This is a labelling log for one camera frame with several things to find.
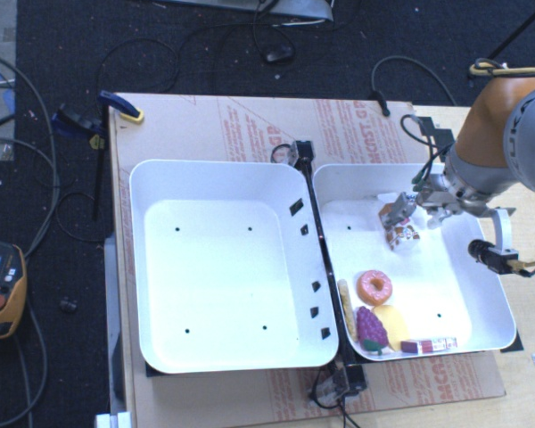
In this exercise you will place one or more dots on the white plastic tray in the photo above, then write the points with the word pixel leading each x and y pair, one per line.
pixel 432 283
pixel 214 265

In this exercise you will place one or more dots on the purple grapes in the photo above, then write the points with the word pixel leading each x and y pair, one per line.
pixel 371 328

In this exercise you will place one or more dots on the red and white packet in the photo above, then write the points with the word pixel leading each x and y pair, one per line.
pixel 428 345

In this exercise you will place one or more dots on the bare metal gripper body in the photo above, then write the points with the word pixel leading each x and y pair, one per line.
pixel 446 194

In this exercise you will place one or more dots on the black cylinder on white bracket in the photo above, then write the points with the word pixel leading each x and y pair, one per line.
pixel 495 254

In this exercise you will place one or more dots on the brown cardboard board red print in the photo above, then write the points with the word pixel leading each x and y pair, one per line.
pixel 249 123

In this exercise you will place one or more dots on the pink frosted doughnut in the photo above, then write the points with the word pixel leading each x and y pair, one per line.
pixel 374 288

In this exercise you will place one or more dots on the brown and white small carton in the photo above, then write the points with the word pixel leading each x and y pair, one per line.
pixel 401 236

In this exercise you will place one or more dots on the yellow cheese wedge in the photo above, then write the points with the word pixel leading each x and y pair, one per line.
pixel 394 326

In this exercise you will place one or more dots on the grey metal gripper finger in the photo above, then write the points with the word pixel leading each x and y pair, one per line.
pixel 441 217
pixel 400 210

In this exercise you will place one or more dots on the tan bread stick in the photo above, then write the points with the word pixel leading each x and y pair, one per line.
pixel 347 310

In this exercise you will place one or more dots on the thin black rod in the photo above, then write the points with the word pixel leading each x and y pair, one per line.
pixel 323 248

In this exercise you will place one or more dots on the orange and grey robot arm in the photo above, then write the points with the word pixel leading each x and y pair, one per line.
pixel 495 123

